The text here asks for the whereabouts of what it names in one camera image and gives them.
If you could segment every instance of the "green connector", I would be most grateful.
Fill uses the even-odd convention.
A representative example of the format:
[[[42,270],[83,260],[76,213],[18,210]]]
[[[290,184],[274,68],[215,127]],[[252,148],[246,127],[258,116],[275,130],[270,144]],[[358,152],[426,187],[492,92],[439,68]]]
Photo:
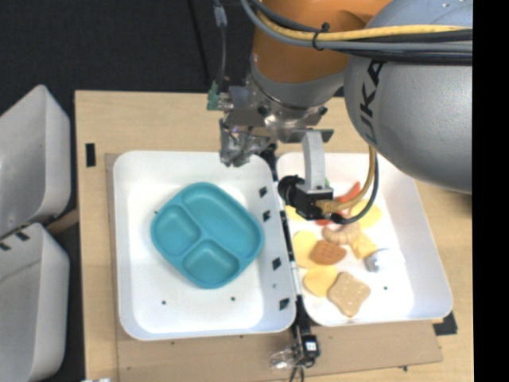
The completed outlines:
[[[217,93],[217,83],[212,82],[212,86],[208,91],[207,96],[207,110],[208,111],[218,111],[219,110],[219,100],[220,96]]]

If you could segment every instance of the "yellow cable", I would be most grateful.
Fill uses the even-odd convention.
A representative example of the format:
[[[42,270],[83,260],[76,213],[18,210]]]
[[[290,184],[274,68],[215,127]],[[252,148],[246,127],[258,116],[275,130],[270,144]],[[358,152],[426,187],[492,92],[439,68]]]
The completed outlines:
[[[265,14],[258,12],[260,19],[270,27],[274,32],[285,37],[296,40],[312,41],[315,33],[287,29],[270,20]],[[317,41],[350,41],[362,38],[389,37],[404,34],[422,34],[422,33],[440,33],[444,31],[455,31],[459,29],[468,29],[455,25],[393,25],[387,27],[376,27],[370,29],[359,29],[353,31],[342,31],[335,33],[319,33]]]
[[[334,200],[319,200],[317,201],[317,207],[320,208],[323,213],[332,213],[332,212],[341,212],[345,209],[348,209],[354,205],[356,205],[360,200],[363,199],[364,195],[366,195],[371,183],[373,182],[373,177],[375,176],[375,167],[376,167],[376,152],[375,149],[369,147],[369,170],[367,171],[366,182],[364,182],[363,188],[360,192],[353,197],[350,201],[339,202]]]

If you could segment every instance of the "wooden table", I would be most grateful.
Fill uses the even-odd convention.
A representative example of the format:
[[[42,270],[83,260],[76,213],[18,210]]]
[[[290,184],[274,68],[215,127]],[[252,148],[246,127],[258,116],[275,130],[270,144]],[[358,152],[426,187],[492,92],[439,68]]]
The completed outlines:
[[[129,150],[217,151],[219,112],[201,94],[76,92],[76,162],[83,280],[85,372],[113,381],[288,380],[270,369],[269,355],[290,331],[266,335],[144,342],[118,322],[108,224],[107,154]],[[321,128],[335,134],[328,152],[367,152],[333,98]],[[299,145],[279,152],[300,151]],[[472,197],[418,183],[419,193],[453,291],[457,335],[436,337],[430,321],[313,327],[322,348],[306,380],[473,380]],[[410,366],[407,371],[401,369]]]

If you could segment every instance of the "blue divided plate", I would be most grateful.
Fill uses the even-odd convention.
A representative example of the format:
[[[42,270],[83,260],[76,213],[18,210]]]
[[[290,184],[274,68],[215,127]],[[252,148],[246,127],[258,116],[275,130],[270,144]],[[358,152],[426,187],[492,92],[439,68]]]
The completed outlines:
[[[215,289],[236,278],[264,243],[258,221],[217,185],[182,189],[150,228],[158,251],[196,285]]]

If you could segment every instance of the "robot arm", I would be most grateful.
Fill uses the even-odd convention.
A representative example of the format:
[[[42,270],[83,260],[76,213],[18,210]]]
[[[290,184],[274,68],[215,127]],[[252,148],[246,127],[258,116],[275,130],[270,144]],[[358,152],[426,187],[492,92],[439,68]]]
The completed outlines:
[[[314,127],[344,87],[370,147],[366,188],[378,152],[412,177],[472,191],[473,0],[240,1],[256,25],[246,83],[209,96],[224,113],[224,164],[301,142],[306,177],[283,179],[280,194],[307,219],[330,213],[322,143],[333,131]]]

